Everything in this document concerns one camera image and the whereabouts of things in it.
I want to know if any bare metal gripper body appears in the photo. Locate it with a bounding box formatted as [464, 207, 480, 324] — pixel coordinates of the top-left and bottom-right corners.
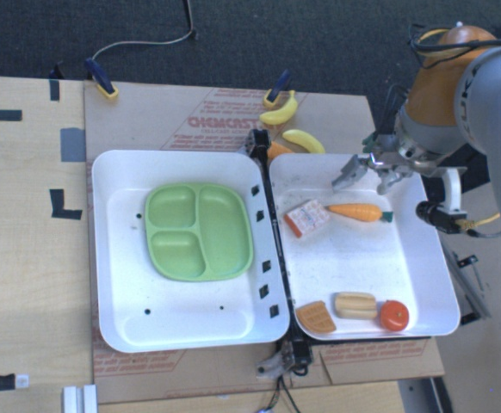
[368, 141, 445, 179]

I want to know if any orange carrot green stem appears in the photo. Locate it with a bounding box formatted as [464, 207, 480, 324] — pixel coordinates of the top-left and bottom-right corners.
[325, 202, 395, 225]

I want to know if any yellow banana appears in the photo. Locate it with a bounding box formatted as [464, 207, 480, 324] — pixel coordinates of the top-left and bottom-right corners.
[258, 89, 300, 126]
[281, 128, 326, 155]

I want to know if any orange and white carton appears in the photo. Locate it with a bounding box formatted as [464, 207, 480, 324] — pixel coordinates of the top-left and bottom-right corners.
[282, 198, 331, 239]

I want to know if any white plastic tray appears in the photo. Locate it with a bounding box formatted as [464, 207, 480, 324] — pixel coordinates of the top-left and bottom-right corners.
[268, 151, 462, 342]
[90, 149, 292, 354]

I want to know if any thin black rod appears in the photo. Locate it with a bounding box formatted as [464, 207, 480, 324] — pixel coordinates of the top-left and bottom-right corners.
[257, 144, 307, 352]

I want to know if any tan bread bun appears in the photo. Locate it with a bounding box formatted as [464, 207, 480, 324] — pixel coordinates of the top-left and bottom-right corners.
[333, 291, 379, 321]

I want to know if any red tomato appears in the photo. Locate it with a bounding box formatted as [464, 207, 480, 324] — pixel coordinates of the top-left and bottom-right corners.
[378, 299, 411, 333]

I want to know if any green divided plate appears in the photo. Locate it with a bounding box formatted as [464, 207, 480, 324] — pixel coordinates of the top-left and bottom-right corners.
[144, 182, 255, 283]

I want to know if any orange waffle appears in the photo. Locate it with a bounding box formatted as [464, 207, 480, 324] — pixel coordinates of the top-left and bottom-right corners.
[294, 299, 338, 336]

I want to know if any brown cardboard board red print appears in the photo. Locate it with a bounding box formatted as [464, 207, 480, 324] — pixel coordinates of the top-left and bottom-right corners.
[83, 79, 446, 404]

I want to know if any black cylinder on white bracket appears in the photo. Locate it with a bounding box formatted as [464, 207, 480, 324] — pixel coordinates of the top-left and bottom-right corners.
[415, 166, 468, 236]

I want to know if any black block with wires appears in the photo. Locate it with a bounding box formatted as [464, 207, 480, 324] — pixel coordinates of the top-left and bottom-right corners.
[243, 127, 274, 159]
[256, 339, 314, 379]

